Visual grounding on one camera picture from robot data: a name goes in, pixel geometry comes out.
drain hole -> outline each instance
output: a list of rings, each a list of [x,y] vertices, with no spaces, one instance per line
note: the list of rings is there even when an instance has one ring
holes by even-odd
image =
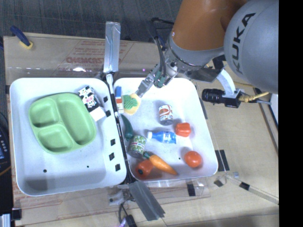
[[[110,161],[111,161],[112,159],[114,159],[114,158],[115,158],[114,153],[112,153],[112,154],[109,155],[109,160],[110,160]]]
[[[116,167],[116,171],[119,171],[121,169],[120,164],[117,164],[115,167]]]

sponge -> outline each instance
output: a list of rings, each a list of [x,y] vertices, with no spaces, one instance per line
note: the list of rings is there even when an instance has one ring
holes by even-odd
[[[124,113],[133,115],[137,112],[141,98],[136,94],[133,93],[131,95],[123,95],[123,103],[124,103]]]

soda can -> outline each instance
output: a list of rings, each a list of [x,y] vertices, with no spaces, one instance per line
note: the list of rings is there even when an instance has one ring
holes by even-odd
[[[142,135],[134,135],[130,140],[127,153],[134,158],[141,158],[147,139]]]
[[[160,117],[160,124],[162,124],[162,125],[173,124],[174,116],[172,114],[172,106],[163,105],[163,106],[159,107],[159,117]]]

green plate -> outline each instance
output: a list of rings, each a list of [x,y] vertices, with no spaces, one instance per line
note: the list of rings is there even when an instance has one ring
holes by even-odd
[[[96,137],[94,119],[81,98],[59,93],[31,104],[29,121],[42,148],[53,154],[79,149]]]

table surface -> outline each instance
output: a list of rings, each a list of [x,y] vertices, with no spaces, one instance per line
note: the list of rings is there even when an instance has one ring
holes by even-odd
[[[144,77],[143,69],[147,71],[158,63],[159,55],[154,44],[123,43],[128,51],[120,60],[118,77]],[[255,94],[250,86],[240,84],[246,82],[234,75],[229,67],[226,70],[236,87],[245,89],[247,94]],[[218,81],[193,83],[199,96],[205,88],[223,89]],[[139,227],[279,226],[279,206],[272,201],[278,200],[279,196],[278,132],[269,106],[242,103],[235,109],[204,102],[204,107],[214,148],[226,156],[225,170],[195,181],[200,184],[197,190],[200,189],[201,193],[194,197],[188,196],[186,185],[151,188],[165,211],[164,218],[147,221],[138,205],[131,201],[125,204],[127,213],[133,215]],[[10,119],[9,96],[8,113]],[[119,226],[119,206],[110,205],[108,201],[108,196],[116,188],[43,197],[24,195],[16,184],[12,144],[10,148],[14,207],[22,209],[22,219],[16,221],[16,226]],[[242,186],[249,185],[249,191],[241,188],[241,183]]]

